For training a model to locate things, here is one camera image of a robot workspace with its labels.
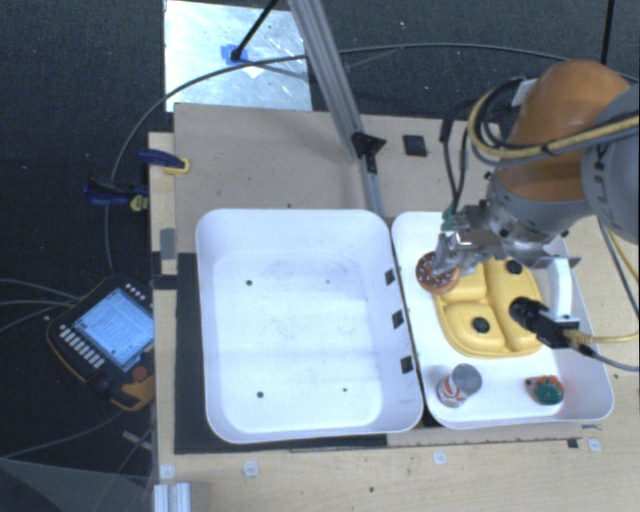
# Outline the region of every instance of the metal plate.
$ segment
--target metal plate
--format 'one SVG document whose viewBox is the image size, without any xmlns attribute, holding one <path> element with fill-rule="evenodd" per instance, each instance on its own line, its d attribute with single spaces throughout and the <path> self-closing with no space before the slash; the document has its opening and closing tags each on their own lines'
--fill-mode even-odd
<svg viewBox="0 0 640 512">
<path fill-rule="evenodd" d="M 229 67 L 222 48 L 237 46 L 262 11 L 246 7 L 169 1 L 165 12 L 165 87 Z M 289 12 L 272 11 L 246 47 L 257 61 L 304 53 Z M 167 102 L 311 111 L 306 61 L 250 67 L 215 77 L 176 94 Z"/>
</svg>

